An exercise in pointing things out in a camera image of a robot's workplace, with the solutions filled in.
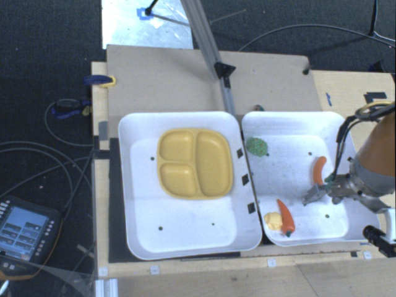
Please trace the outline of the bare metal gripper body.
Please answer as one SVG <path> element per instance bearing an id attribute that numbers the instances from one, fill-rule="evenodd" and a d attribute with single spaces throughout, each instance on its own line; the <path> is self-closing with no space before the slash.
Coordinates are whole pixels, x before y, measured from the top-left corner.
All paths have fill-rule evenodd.
<path id="1" fill-rule="evenodd" d="M 364 184 L 352 174 L 329 175 L 324 179 L 326 194 L 332 198 L 334 205 L 340 204 L 344 199 L 360 201 L 363 196 Z"/>

